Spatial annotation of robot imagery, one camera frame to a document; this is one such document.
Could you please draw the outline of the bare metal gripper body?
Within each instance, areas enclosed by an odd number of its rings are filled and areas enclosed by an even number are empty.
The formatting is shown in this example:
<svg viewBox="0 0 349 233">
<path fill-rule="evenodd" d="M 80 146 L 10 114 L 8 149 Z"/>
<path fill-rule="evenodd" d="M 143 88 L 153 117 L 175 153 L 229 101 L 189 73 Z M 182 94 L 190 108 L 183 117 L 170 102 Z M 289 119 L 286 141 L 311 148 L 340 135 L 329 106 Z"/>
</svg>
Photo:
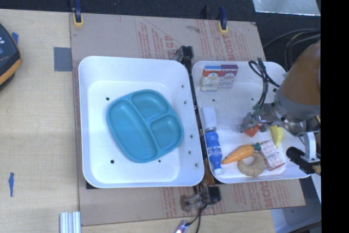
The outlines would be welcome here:
<svg viewBox="0 0 349 233">
<path fill-rule="evenodd" d="M 255 111 L 255 118 L 261 125 L 281 127 L 292 135 L 307 132 L 306 121 L 293 117 L 279 103 L 264 103 Z"/>
</svg>

